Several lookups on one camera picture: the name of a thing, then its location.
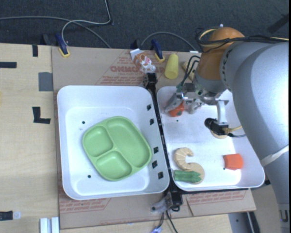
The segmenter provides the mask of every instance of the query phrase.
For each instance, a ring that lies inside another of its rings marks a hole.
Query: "cardboard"
[[[151,213],[151,205],[163,198],[163,193],[97,200],[73,200],[69,198],[61,182],[60,146],[58,133],[56,95],[66,85],[140,85],[144,84],[144,74],[131,59],[130,50],[92,49],[70,47],[70,56],[63,58],[57,47],[52,47],[55,133],[59,187],[59,213],[61,229],[96,225],[131,223],[159,220],[161,215]],[[179,58],[179,67],[193,53],[163,52],[166,59],[171,53]],[[145,51],[156,67],[157,90],[163,86],[181,82],[184,70],[174,80],[164,76],[166,61],[159,63],[154,51]],[[202,192],[183,195],[183,205],[171,217],[192,217],[256,209],[251,190],[223,192]]]

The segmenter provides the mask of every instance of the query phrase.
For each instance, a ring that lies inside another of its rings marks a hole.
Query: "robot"
[[[202,37],[212,33],[207,41]],[[214,136],[231,136],[227,132],[225,105],[220,95],[227,89],[243,131],[252,145],[265,174],[269,178],[279,207],[281,229],[290,232],[289,197],[289,42],[264,36],[245,37],[229,27],[201,32],[197,42],[203,47],[200,58],[188,61],[183,81],[164,108],[176,110],[181,104],[189,113],[216,105],[218,118],[207,118]],[[191,83],[184,83],[198,67]]]

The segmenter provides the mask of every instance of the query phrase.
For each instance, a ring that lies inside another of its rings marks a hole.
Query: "table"
[[[56,166],[54,94],[39,92],[38,76],[52,72],[51,46],[0,44],[0,62],[17,62],[17,68],[0,69],[0,211],[21,212],[20,219],[0,221],[0,232],[38,232],[39,219],[59,216]],[[33,123],[32,107],[41,107]],[[179,232],[231,233],[228,215],[176,218]],[[151,232],[158,221],[61,230],[73,232]],[[167,220],[165,233],[173,232]]]

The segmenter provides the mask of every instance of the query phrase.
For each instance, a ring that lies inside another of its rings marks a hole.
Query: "green plate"
[[[144,136],[122,116],[108,118],[89,128],[83,135],[82,145],[99,174],[110,181],[129,177],[152,158]]]

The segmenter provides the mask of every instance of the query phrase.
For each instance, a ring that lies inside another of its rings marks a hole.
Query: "yellow cup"
[[[175,53],[172,53],[167,61],[166,68],[165,68],[165,77],[168,79],[175,79],[179,73],[179,62],[178,56]]]

